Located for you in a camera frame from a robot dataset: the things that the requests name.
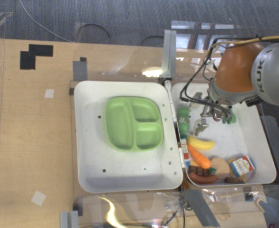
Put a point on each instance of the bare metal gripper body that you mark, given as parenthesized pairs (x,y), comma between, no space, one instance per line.
(215,111)

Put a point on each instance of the white and blue carton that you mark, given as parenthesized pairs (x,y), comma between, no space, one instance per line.
(242,166)

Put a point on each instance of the thin black and white rod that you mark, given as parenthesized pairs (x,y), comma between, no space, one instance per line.
(171,103)

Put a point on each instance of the black cylinder on white bracket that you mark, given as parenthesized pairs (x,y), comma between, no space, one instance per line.
(253,101)

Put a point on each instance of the brown chocolate bar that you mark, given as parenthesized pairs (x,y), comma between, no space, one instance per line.
(197,170)

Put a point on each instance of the orange carrot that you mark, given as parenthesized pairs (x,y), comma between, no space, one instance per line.
(198,157)

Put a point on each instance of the yellow banana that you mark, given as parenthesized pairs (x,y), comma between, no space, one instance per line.
(201,143)

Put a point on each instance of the white and red carton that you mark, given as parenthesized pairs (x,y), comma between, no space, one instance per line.
(184,148)

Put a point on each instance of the red-brown sausage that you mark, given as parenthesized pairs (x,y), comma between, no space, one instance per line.
(202,179)

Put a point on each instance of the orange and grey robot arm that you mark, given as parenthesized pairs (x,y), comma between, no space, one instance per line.
(236,68)

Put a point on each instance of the green divided plate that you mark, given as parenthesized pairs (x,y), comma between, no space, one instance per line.
(120,125)

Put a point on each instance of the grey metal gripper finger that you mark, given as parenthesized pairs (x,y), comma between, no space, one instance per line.
(204,124)
(197,128)

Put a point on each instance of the green bottle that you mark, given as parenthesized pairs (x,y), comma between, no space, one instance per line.
(183,122)

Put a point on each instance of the tan round biscuit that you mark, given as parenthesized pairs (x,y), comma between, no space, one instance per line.
(221,167)

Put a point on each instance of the white plastic tray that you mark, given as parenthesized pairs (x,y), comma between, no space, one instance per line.
(129,170)
(243,139)

